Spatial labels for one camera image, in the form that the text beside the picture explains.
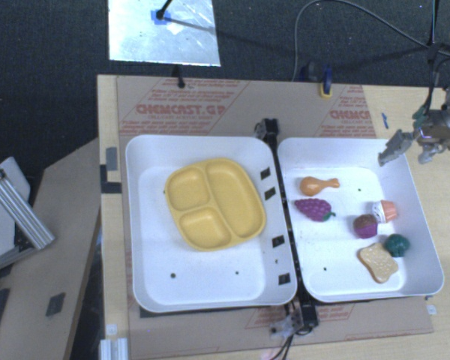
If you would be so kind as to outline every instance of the metal plate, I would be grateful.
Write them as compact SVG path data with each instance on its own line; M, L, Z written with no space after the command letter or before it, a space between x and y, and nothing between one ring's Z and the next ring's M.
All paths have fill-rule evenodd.
M212 0L109 0L109 58L220 66Z

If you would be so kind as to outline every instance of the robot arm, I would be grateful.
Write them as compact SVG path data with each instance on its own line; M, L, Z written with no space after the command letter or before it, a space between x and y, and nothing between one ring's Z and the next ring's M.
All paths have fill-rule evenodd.
M415 120L413 132L403 133L398 130L395 133L387 142L386 150L379 154L380 166L405 153L414 140L423 148L418 156L421 164L430 162L436 153L450 151L450 87L440 109L429 110L424 104L412 118Z

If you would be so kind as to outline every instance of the toy food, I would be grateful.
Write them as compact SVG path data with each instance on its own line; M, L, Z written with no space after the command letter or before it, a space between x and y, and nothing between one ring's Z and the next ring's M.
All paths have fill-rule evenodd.
M379 223L388 223L390 220L397 218L395 204L387 200L374 202L372 213Z
M332 206L321 199L301 199L295 201L298 210L313 221L327 221L335 216Z
M165 197L183 239L199 251L216 251L258 236L266 213L245 170L227 158L203 160L174 171Z
M410 241L406 237L394 233L386 239L383 246L392 257L403 257L405 251L410 248Z
M372 214L363 214L353 221L353 230L360 239L368 239L377 234L377 220Z
M300 191L307 196L315 196L327 187L339 188L340 183L336 178L320 180L319 178L314 178L311 176L307 176L300 181Z
M390 276L398 271L398 264L380 243L362 248L358 252L358 258L368 268L373 279L378 283L385 283Z

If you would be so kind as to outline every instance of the red toy fruit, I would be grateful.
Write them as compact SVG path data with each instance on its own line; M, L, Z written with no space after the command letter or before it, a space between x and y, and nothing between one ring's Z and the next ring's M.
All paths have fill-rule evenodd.
M363 214L353 221L353 229L360 239L375 236L377 227L377 219L372 214Z
M321 199L301 199L295 201L298 210L313 221L327 221L335 216L332 206Z

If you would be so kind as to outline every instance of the blue tape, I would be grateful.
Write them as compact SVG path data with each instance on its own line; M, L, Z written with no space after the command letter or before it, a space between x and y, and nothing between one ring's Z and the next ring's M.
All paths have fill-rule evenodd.
M166 10L165 14L163 15L163 19L160 20L160 19L157 19L157 12L158 11L159 11L159 9L150 11L151 20L157 26L166 26L170 22L170 20L172 19L172 17L170 16L170 12L168 10Z
M386 129L389 129L389 124L387 123L387 116L385 116L385 113L382 112L382 118L383 118L383 125L385 125Z

